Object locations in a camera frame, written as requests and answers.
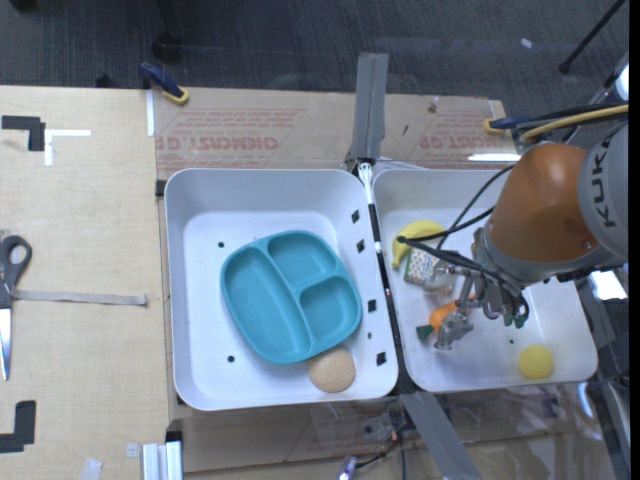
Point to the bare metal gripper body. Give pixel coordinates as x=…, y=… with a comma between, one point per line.
x=487, y=293

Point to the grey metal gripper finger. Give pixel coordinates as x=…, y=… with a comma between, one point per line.
x=443, y=335
x=462, y=324

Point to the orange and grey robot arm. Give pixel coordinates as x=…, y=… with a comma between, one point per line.
x=545, y=203

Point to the orange carrot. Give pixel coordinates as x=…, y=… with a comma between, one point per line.
x=441, y=315

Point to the white plastic tray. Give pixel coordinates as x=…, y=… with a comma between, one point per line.
x=210, y=288
x=480, y=368

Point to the green and white carton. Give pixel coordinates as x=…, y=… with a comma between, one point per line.
x=419, y=267

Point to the yellow ball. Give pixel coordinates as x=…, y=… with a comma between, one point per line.
x=535, y=362

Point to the yellow banana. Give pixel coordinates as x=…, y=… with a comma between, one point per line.
x=417, y=230

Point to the tan round biscuit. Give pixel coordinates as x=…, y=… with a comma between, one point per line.
x=332, y=372

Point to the blue divided plate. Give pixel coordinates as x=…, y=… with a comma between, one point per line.
x=280, y=298

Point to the brown cardboard board red print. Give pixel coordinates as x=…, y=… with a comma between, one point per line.
x=300, y=128

